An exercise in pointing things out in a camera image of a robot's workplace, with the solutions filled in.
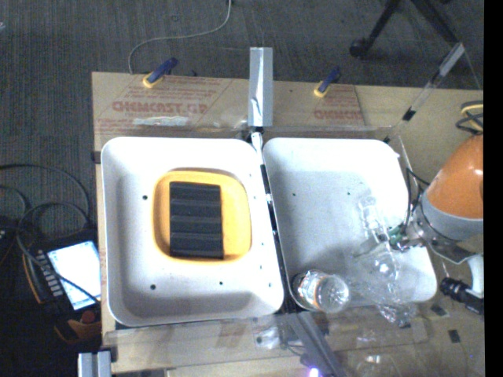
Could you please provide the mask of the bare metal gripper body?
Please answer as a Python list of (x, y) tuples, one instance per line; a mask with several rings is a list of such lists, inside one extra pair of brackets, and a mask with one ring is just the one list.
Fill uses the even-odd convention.
[(389, 231), (389, 245), (396, 251), (405, 252), (412, 247), (423, 247), (435, 240), (435, 233), (426, 221), (412, 220)]

